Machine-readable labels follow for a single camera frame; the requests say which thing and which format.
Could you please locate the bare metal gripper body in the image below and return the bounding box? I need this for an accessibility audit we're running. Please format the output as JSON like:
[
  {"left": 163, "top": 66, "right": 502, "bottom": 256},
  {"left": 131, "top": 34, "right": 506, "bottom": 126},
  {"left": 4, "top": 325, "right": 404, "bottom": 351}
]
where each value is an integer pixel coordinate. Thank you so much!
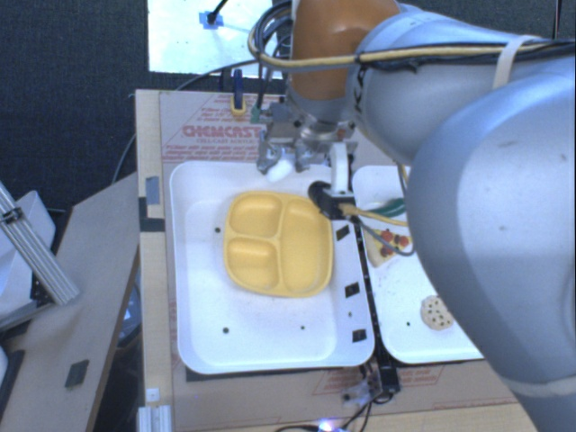
[{"left": 259, "top": 102, "right": 359, "bottom": 158}]

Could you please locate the white soft lump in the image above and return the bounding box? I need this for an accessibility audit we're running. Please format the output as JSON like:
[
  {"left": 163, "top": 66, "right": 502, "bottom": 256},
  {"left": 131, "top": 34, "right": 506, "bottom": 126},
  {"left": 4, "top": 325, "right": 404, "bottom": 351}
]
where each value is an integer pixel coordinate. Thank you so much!
[{"left": 265, "top": 157, "right": 293, "bottom": 183}]

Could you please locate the brown cardboard board red print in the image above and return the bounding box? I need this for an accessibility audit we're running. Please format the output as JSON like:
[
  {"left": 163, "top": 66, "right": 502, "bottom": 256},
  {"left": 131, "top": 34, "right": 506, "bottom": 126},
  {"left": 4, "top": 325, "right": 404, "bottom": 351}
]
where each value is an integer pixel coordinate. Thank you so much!
[{"left": 134, "top": 88, "right": 537, "bottom": 432}]

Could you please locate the yellow divided plate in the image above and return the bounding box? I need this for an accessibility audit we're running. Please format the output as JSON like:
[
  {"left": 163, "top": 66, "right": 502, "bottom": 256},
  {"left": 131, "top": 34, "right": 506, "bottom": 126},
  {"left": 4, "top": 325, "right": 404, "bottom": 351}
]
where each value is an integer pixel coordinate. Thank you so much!
[{"left": 222, "top": 190, "right": 336, "bottom": 300}]

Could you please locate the green and white toy vegetable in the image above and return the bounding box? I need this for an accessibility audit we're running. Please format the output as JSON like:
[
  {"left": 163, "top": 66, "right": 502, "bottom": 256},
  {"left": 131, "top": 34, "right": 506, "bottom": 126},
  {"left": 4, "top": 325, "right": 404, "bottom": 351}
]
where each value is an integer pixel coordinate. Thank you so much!
[{"left": 364, "top": 197, "right": 407, "bottom": 218}]

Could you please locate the toy pizza slice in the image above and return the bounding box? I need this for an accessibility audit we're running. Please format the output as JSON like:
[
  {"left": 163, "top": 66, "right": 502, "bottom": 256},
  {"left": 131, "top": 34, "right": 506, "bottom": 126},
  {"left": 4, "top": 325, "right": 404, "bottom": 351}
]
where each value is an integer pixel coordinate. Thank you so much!
[{"left": 362, "top": 226, "right": 413, "bottom": 269}]

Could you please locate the white plastic tray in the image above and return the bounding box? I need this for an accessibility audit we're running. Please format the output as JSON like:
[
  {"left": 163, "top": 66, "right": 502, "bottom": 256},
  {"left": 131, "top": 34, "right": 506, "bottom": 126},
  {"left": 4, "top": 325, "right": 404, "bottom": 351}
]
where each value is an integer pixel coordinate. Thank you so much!
[
  {"left": 168, "top": 159, "right": 376, "bottom": 375},
  {"left": 351, "top": 164, "right": 485, "bottom": 365}
]

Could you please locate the beige spotted biscuit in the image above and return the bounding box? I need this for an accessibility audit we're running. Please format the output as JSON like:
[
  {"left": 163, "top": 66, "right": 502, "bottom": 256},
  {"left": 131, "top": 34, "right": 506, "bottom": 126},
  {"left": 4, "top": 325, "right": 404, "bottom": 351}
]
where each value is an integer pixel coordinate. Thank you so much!
[{"left": 419, "top": 294, "right": 455, "bottom": 331}]

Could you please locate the black block with thin wires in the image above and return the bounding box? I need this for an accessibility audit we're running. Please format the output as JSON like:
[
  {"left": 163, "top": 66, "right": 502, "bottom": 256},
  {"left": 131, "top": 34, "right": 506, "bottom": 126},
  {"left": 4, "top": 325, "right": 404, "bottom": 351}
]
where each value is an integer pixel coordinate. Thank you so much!
[{"left": 376, "top": 361, "right": 401, "bottom": 396}]

